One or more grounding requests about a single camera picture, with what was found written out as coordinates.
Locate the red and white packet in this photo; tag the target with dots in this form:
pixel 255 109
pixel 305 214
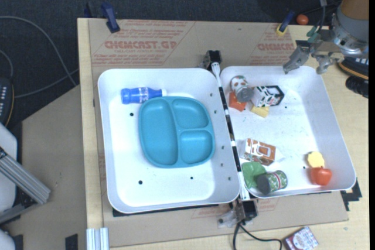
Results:
pixel 301 240

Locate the blue divided plate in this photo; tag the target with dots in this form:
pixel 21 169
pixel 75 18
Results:
pixel 158 131

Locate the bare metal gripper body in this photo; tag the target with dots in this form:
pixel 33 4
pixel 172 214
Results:
pixel 347 45

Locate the yellow cube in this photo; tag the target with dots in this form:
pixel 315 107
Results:
pixel 260 111

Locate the red and white can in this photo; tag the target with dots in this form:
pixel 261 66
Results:
pixel 239 85

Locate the orange and white carton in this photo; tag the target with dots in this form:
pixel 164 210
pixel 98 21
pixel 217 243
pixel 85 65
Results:
pixel 259 150

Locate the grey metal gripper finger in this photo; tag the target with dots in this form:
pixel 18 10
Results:
pixel 297 58
pixel 323 63

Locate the green can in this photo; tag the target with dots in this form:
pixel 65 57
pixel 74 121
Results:
pixel 274 181

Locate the blue plastic bottle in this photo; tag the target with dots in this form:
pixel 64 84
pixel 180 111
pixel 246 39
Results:
pixel 137 95

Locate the orange toy pepper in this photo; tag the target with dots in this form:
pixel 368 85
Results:
pixel 320 176

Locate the yellow toy biscuit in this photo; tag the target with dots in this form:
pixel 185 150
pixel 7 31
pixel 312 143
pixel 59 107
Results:
pixel 315 158

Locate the brown cardboard board red print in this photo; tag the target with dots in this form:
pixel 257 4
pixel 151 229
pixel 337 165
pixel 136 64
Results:
pixel 140 41

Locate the white carton black green print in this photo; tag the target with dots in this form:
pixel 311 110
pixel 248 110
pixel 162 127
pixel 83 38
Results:
pixel 263 96

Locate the orange ball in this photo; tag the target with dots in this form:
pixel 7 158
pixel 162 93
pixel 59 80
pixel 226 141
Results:
pixel 302 19

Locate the white plastic tray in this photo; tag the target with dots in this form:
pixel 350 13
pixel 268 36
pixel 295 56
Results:
pixel 164 187
pixel 293 131

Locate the thin black and white rod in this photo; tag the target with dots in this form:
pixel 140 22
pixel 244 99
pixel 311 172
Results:
pixel 227 114

